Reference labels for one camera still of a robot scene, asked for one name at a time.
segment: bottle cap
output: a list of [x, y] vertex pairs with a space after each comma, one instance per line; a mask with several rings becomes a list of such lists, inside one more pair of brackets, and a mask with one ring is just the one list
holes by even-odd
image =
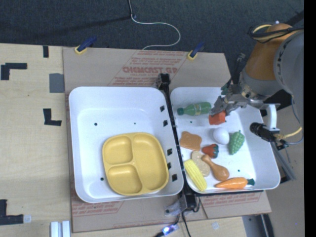
[[183, 114], [184, 114], [183, 108], [178, 108], [178, 115], [183, 115]]

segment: white tray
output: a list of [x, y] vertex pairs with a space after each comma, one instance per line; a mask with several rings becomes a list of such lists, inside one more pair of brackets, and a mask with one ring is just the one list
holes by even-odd
[[[69, 106], [75, 188], [83, 201], [153, 198], [175, 195], [182, 190], [182, 170], [162, 92], [151, 87], [78, 87], [70, 93]], [[163, 189], [124, 196], [110, 188], [102, 161], [102, 146], [114, 135], [132, 132], [150, 133], [159, 140], [171, 166]]]
[[[241, 131], [245, 136], [242, 148], [234, 155], [229, 155], [228, 145], [219, 145], [219, 155], [213, 162], [226, 167], [230, 172], [230, 177], [245, 177], [255, 180], [254, 186], [247, 186], [244, 190], [224, 190], [215, 188], [219, 183], [212, 173], [205, 179], [207, 189], [199, 191], [187, 177], [189, 186], [201, 194], [226, 193], [240, 191], [256, 191], [273, 189], [279, 185], [280, 174], [277, 163], [270, 144], [250, 132], [250, 125], [253, 122], [263, 123], [260, 111], [251, 106], [238, 108], [226, 117], [226, 122], [220, 125], [210, 125], [208, 114], [201, 116], [189, 116], [177, 114], [177, 109], [186, 107], [189, 104], [198, 102], [210, 102], [212, 107], [220, 95], [220, 88], [214, 87], [180, 87], [171, 92], [171, 103], [175, 117], [177, 134], [179, 140], [183, 131], [197, 134], [202, 138], [201, 148], [213, 143], [218, 144], [212, 135], [215, 128], [225, 128], [229, 133]], [[190, 159], [192, 150], [181, 147], [183, 161]]]

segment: yellow plate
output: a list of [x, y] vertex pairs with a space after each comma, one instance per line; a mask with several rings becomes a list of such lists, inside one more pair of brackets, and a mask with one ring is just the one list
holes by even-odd
[[110, 187], [134, 196], [162, 189], [168, 182], [167, 162], [158, 139], [148, 133], [126, 133], [109, 138], [102, 148]]

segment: yellow corn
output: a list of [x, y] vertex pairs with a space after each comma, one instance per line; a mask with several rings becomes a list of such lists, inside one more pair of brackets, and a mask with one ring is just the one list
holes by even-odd
[[184, 168], [188, 173], [189, 177], [192, 179], [195, 186], [200, 191], [204, 191], [207, 187], [207, 183], [196, 163], [192, 159], [189, 159], [184, 162]]

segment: blue clamp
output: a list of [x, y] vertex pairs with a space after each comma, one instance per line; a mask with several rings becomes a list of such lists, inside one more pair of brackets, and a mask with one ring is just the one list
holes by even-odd
[[198, 52], [199, 52], [199, 51], [202, 51], [203, 49], [204, 49], [204, 42], [202, 41], [202, 42], [200, 42], [200, 43], [195, 47], [194, 50], [191, 50], [191, 51], [188, 53], [188, 59], [189, 59], [190, 61], [193, 61], [193, 60], [197, 57]]
[[87, 47], [90, 47], [95, 43], [97, 40], [97, 37], [90, 37], [86, 39], [81, 45], [77, 46], [75, 48], [76, 54], [83, 54], [84, 52], [87, 51]]

